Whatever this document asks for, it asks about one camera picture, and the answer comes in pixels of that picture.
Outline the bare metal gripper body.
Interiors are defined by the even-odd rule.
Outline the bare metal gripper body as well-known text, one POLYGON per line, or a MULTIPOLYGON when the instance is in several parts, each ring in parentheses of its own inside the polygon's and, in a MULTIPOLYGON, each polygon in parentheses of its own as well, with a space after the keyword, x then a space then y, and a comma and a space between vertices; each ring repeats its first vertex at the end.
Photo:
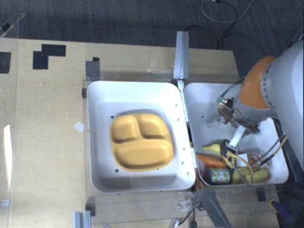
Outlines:
POLYGON ((222 117, 224 124, 230 123, 236 129, 239 126, 243 126, 245 135, 259 133, 258 123, 247 119, 239 111, 235 98, 220 99, 218 102, 218 114, 222 117))

